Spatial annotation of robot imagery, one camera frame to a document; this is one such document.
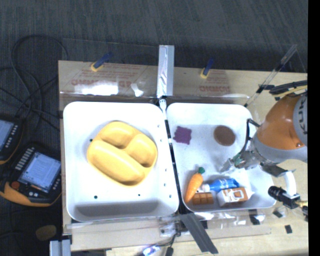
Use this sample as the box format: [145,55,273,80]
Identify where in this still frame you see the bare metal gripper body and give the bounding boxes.
[233,149,289,177]

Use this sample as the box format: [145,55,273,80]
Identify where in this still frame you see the blue and white bottle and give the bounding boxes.
[201,177,241,193]

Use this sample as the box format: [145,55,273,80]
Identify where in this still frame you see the brown round biscuit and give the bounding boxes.
[213,125,236,147]

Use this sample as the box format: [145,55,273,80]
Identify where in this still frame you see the orange and white carton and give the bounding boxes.
[216,186,255,208]

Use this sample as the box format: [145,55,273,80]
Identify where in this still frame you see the orange carrot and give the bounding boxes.
[184,166,206,204]

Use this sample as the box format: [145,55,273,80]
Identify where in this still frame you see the brown chocolate bar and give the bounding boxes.
[191,191,215,206]

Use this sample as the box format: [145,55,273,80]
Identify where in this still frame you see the white plastic tray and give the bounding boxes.
[165,102,277,213]
[62,101,180,223]

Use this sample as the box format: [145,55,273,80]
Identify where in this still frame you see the purple grapes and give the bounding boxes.
[172,125,193,145]

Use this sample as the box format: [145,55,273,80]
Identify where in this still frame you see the yellow divided plate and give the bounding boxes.
[86,120,159,187]

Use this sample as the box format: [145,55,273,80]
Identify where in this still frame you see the brown cardboard board red print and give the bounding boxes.
[57,59,272,252]

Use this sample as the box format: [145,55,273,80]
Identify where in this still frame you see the black cylinder on white bracket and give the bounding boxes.
[267,170,301,209]

